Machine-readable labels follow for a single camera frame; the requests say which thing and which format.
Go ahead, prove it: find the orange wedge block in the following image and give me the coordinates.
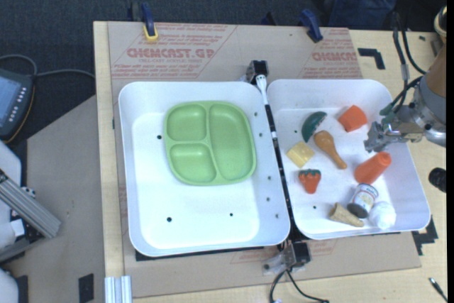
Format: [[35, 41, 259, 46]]
[[337, 104, 369, 133]]

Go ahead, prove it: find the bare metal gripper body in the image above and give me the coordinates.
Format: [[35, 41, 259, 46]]
[[385, 104, 448, 148]]

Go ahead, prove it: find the green divided plate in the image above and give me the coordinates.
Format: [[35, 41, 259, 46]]
[[163, 100, 258, 187]]

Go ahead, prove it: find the black cylinder on white bracket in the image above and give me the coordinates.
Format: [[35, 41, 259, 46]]
[[428, 167, 448, 194]]

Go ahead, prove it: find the red strawberry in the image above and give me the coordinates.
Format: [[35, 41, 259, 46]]
[[297, 168, 322, 195]]

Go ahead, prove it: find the brown cardboard board red print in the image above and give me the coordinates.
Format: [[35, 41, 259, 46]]
[[106, 21, 423, 299]]

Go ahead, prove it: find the dark green melon slice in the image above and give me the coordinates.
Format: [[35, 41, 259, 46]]
[[301, 111, 328, 144]]

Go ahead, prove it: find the yellow cheese wedge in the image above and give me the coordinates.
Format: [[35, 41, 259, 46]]
[[286, 141, 316, 169]]

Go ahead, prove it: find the white plastic tray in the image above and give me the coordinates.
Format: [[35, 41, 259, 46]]
[[265, 78, 432, 241], [117, 81, 292, 258]]

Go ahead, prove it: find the white ball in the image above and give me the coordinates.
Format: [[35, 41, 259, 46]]
[[368, 200, 397, 230]]

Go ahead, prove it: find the black block with thin wires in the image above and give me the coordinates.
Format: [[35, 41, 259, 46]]
[[248, 59, 270, 83], [261, 241, 313, 277]]

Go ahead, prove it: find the small white can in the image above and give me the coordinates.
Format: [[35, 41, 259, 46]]
[[346, 182, 379, 219]]

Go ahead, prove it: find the thin black and white rod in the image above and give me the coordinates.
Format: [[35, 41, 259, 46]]
[[255, 74, 296, 243]]

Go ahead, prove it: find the brown chicken drumstick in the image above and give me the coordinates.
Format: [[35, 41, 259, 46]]
[[313, 130, 348, 170]]

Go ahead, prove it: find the tan ice cream cone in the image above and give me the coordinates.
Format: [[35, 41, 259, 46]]
[[328, 202, 365, 228]]

